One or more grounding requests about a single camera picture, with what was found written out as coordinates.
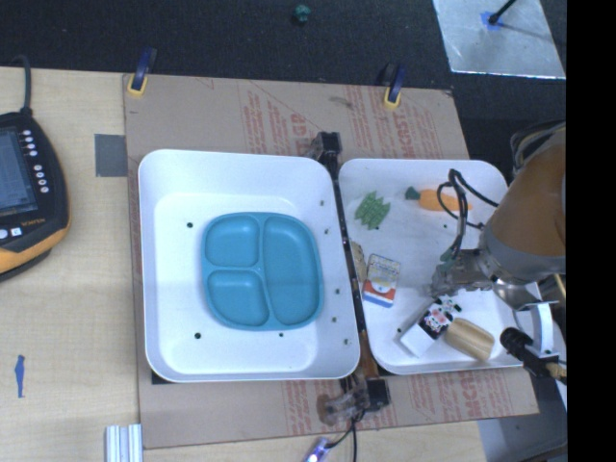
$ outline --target gray square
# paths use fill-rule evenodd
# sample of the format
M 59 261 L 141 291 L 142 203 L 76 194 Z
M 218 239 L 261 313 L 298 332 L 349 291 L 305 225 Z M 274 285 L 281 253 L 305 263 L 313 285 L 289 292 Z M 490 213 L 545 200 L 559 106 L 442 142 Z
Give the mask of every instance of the gray square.
M 453 72 L 565 79 L 539 0 L 432 0 Z

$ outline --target table surface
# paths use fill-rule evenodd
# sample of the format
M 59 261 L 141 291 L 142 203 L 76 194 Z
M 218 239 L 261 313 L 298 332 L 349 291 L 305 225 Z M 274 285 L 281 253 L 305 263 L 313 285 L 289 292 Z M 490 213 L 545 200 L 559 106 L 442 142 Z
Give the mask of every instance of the table surface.
M 102 461 L 105 427 L 138 423 L 125 177 L 97 177 L 96 134 L 124 135 L 122 75 L 35 69 L 31 107 L 69 185 L 72 223 L 50 256 L 0 283 L 0 461 Z M 0 113 L 24 74 L 0 67 Z M 14 367 L 25 357 L 23 397 Z M 145 450 L 145 461 L 302 460 L 314 436 Z M 361 431 L 358 460 L 485 460 L 476 422 Z M 351 437 L 328 461 L 352 459 Z

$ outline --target cardboard sheet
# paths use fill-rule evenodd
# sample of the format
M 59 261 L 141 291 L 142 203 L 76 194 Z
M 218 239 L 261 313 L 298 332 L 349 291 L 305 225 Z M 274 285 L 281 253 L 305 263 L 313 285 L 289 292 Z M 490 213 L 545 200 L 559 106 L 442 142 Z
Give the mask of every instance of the cardboard sheet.
M 340 432 L 319 420 L 317 398 L 337 397 L 336 380 L 171 384 L 152 374 L 144 352 L 137 169 L 160 148 L 303 155 L 320 131 L 339 132 L 352 158 L 468 159 L 453 99 L 444 90 L 150 75 L 124 109 L 137 317 L 138 374 L 146 449 Z M 388 376 L 392 403 L 359 429 L 452 423 L 537 412 L 521 368 Z

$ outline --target green small object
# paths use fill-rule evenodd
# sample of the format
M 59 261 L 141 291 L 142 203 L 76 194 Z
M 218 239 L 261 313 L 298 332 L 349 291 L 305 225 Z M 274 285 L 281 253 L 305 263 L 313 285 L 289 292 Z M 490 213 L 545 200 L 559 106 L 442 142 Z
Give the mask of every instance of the green small object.
M 376 192 L 370 192 L 359 204 L 355 211 L 355 218 L 361 219 L 362 224 L 368 225 L 368 229 L 378 226 L 389 213 L 391 203 L 383 203 L 383 197 L 376 198 Z
M 297 22 L 305 24 L 308 22 L 308 15 L 310 15 L 310 12 L 311 10 L 309 7 L 305 5 L 298 5 L 293 11 L 293 17 Z
M 413 187 L 406 189 L 406 193 L 404 194 L 406 200 L 419 200 L 421 197 L 422 195 Z

